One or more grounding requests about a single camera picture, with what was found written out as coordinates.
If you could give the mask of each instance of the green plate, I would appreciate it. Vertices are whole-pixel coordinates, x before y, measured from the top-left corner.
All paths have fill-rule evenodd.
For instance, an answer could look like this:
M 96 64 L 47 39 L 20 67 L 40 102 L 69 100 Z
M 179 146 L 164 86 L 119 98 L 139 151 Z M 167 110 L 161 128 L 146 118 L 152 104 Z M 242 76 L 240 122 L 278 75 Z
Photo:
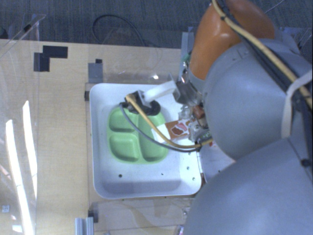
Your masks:
M 127 109 L 125 112 L 140 130 L 153 138 L 151 127 L 139 114 L 130 113 Z M 156 126 L 165 123 L 161 113 L 156 116 L 149 116 L 149 119 Z M 157 163 L 163 160 L 168 153 L 168 149 L 150 142 L 134 130 L 124 118 L 119 107 L 113 109 L 109 114 L 107 139 L 112 156 L 124 163 Z

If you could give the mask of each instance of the green divided tray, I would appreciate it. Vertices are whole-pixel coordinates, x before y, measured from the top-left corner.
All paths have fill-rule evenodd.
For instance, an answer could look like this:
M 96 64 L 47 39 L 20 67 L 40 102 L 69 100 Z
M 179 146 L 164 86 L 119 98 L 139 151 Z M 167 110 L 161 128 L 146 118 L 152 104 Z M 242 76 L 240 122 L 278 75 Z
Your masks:
M 151 127 L 142 116 L 130 113 L 127 109 L 125 109 L 125 112 L 140 130 L 153 138 Z M 165 123 L 164 116 L 161 113 L 156 116 L 149 116 L 149 119 L 156 126 Z M 118 107 L 109 114 L 107 139 L 110 153 L 114 158 L 124 163 L 157 163 L 163 160 L 168 153 L 168 149 L 152 143 L 134 130 Z

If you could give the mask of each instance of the carpeted floor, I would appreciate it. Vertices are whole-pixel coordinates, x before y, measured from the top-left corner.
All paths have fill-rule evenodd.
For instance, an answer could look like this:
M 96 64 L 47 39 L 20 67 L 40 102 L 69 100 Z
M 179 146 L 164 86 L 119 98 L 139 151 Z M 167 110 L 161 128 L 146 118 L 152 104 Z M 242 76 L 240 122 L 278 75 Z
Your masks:
M 281 0 L 251 0 L 264 11 Z M 180 48 L 181 32 L 197 26 L 210 0 L 0 0 L 9 36 L 33 14 L 45 14 L 40 39 Z M 313 0 L 286 0 L 268 12 L 277 26 L 312 28 Z M 113 15 L 94 20 L 101 15 Z M 312 61 L 312 39 L 306 44 Z

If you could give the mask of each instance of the gray carpet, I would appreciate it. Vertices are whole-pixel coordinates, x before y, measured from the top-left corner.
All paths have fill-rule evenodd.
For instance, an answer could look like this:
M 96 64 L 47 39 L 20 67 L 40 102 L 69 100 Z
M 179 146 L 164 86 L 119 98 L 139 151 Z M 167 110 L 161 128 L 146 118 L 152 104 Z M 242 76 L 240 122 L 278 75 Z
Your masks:
M 197 26 L 210 0 L 0 0 L 0 26 L 21 27 L 32 14 L 46 14 L 41 22 L 43 41 L 180 48 L 181 32 Z M 280 0 L 251 0 L 268 10 Z M 268 13 L 277 26 L 312 28 L 313 0 L 286 0 Z M 305 46 L 312 62 L 312 40 Z

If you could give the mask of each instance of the metal bracket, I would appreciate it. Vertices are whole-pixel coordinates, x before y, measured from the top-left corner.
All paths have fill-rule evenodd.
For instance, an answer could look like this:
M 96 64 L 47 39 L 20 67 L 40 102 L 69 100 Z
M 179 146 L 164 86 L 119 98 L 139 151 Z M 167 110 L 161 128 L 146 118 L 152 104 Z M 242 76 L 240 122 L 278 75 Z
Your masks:
M 94 235 L 93 217 L 75 219 L 75 235 Z

